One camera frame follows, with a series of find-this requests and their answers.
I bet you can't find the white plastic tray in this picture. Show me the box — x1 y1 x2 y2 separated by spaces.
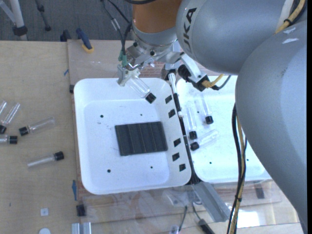
175 76 273 184
73 78 193 195

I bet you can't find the thin black and white rod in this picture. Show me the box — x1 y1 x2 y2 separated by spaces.
167 72 199 184

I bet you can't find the white stand leg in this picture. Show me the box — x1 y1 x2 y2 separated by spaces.
0 0 29 41

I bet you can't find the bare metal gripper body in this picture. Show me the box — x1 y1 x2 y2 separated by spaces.
125 39 183 69

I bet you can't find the black tripod leg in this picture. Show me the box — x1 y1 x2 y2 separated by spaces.
27 0 52 32

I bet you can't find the black cylinder on white bracket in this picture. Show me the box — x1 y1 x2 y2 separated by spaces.
177 55 211 92

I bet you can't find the clear vial with black cap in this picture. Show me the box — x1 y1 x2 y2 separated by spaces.
126 76 157 104
199 100 215 125
0 102 21 135
186 107 198 140
27 151 65 169
19 117 56 137
0 135 19 145
190 129 219 152
0 99 8 118

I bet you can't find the black ribbed rectangular holder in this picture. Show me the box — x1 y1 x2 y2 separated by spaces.
114 121 169 157

